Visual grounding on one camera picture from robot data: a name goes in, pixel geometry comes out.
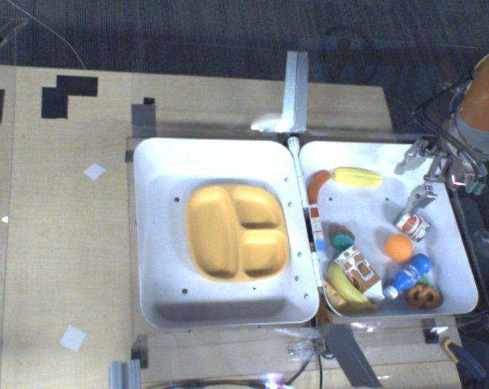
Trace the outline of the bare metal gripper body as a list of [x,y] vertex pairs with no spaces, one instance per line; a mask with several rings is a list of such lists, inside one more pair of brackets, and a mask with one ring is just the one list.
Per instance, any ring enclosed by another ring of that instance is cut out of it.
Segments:
[[425,156],[432,158],[425,183],[485,185],[487,168],[471,147],[452,135],[425,137]]

